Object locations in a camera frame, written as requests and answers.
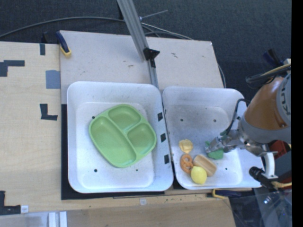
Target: blue clamp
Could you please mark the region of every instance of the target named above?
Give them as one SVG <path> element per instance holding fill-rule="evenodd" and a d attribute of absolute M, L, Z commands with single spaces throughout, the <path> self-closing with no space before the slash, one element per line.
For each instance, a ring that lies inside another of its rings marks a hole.
<path fill-rule="evenodd" d="M 56 37 L 57 37 L 57 39 L 59 41 L 60 50 L 62 51 L 62 53 L 65 56 L 70 56 L 71 55 L 71 50 L 68 47 L 68 45 L 67 45 L 65 39 L 63 38 L 62 34 L 59 31 L 56 32 Z"/>
<path fill-rule="evenodd" d="M 283 62 L 278 58 L 274 49 L 270 49 L 263 53 L 263 58 L 273 68 L 283 66 Z"/>

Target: green divided plate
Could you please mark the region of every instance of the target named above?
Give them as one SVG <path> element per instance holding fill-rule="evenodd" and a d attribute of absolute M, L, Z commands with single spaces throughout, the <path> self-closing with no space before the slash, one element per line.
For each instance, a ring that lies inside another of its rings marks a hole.
<path fill-rule="evenodd" d="M 109 108 L 95 117 L 89 125 L 89 135 L 102 156 L 116 167 L 135 164 L 157 143 L 148 121 L 126 104 Z"/>

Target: toy lemon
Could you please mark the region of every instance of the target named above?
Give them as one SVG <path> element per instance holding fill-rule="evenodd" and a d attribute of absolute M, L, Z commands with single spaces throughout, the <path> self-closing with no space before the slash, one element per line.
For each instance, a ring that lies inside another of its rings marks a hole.
<path fill-rule="evenodd" d="M 194 166 L 190 172 L 190 177 L 196 184 L 204 184 L 207 179 L 207 173 L 202 167 Z"/>

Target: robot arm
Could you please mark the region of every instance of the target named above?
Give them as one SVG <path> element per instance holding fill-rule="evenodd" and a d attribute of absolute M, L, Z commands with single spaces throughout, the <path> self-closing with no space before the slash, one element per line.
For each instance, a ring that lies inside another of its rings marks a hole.
<path fill-rule="evenodd" d="M 290 70 L 287 64 L 283 70 Z M 261 76 L 271 76 L 273 72 Z M 270 83 L 264 84 L 256 93 L 243 116 L 237 115 L 238 100 L 232 122 L 220 136 L 215 137 L 205 147 L 207 153 L 223 149 L 229 152 L 235 148 L 246 149 L 255 156 L 263 157 L 266 170 L 252 167 L 250 175 L 267 188 L 273 187 L 275 175 L 274 153 L 268 150 L 267 144 L 274 140 L 282 140 L 291 144 L 291 73 L 287 76 L 274 76 Z"/>

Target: black bracket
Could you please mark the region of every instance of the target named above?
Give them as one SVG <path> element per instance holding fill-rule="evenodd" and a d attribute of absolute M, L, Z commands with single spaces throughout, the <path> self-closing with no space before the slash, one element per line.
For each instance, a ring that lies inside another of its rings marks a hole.
<path fill-rule="evenodd" d="M 159 55 L 160 51 L 156 51 L 150 48 L 145 48 L 143 50 L 145 59 L 151 61 L 151 67 L 156 68 L 155 58 Z"/>
<path fill-rule="evenodd" d="M 21 205 L 4 206 L 5 191 L 0 191 L 0 215 L 20 214 Z"/>

